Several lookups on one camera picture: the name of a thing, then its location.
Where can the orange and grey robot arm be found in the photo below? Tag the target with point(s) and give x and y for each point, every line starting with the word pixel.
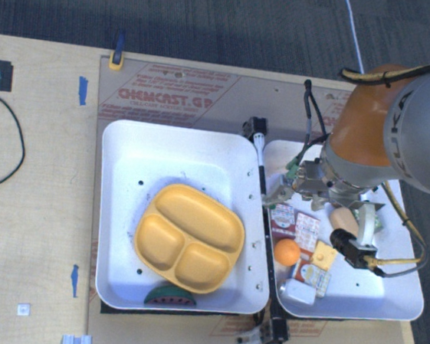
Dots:
pixel 363 122

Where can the thin black and white rod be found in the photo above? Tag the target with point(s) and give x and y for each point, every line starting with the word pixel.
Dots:
pixel 262 176

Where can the white plastic tray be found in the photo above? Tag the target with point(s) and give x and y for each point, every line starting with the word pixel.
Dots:
pixel 139 159
pixel 386 295

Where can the red and white carton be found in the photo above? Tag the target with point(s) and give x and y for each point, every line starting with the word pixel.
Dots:
pixel 282 221

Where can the brown cardboard board red print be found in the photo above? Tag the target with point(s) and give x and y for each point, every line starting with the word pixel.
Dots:
pixel 162 96

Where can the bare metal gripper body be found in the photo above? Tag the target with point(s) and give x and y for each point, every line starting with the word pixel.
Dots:
pixel 314 180

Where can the yellow cheese wedge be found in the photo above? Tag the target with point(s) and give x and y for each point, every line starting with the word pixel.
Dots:
pixel 324 256

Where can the green and red watermelon slice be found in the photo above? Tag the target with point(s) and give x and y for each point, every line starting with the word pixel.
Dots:
pixel 170 297

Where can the beige bread roll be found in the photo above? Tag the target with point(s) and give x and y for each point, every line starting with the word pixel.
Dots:
pixel 342 219

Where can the white and yellow carton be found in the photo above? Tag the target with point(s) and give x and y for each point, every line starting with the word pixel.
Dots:
pixel 311 276

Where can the red and white packet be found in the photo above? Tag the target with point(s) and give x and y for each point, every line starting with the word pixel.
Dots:
pixel 306 232

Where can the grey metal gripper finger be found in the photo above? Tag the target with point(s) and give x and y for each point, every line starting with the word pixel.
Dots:
pixel 318 204
pixel 280 190

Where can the green and white packet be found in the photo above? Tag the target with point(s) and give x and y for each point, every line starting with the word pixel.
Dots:
pixel 378 222

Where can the orange fruit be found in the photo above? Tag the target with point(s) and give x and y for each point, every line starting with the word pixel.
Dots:
pixel 287 252

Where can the black cylinder on white bracket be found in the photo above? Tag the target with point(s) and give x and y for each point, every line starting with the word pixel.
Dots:
pixel 349 246

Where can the yellow divided plate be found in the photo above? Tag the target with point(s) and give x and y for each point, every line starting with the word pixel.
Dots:
pixel 188 237

